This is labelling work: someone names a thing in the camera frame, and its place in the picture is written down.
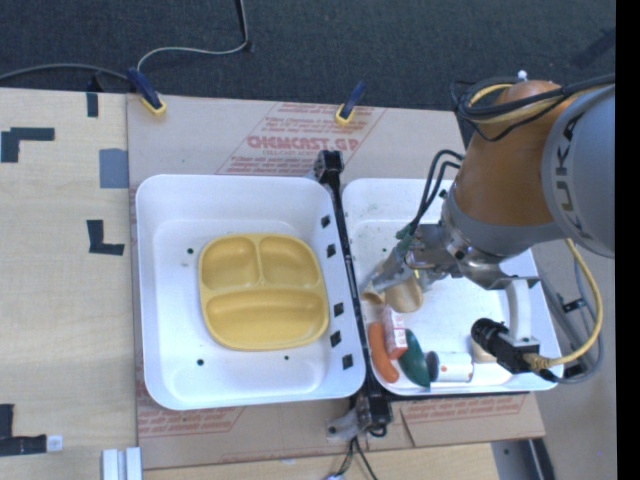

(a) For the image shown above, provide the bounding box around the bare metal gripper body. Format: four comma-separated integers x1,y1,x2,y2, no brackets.
393,223,503,290

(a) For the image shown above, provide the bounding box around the white plastic tray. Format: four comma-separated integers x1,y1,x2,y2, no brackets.
341,177,566,397
134,173,368,412

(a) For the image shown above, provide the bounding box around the red and white carton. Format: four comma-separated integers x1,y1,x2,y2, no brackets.
379,304,409,361

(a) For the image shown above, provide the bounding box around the thin black rod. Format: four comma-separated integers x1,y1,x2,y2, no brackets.
327,167,381,405

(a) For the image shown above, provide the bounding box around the orange sausage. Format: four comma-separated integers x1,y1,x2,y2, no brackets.
367,321,401,385

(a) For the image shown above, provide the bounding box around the dark green vegetable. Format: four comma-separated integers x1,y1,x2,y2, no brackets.
397,328,433,389

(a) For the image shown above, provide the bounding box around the white can with orange mark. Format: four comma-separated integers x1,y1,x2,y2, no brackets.
424,349,475,384

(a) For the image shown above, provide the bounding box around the yellow divided plate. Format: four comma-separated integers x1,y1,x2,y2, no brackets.
197,232,332,353

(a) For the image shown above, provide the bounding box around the brown cardboard board red print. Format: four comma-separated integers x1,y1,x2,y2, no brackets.
125,92,547,470

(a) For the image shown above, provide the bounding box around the black cylinder on white bracket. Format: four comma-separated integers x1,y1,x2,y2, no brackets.
470,276,542,375

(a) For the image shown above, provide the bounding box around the black block with thin wires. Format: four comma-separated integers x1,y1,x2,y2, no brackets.
311,149,346,185
349,392,394,438

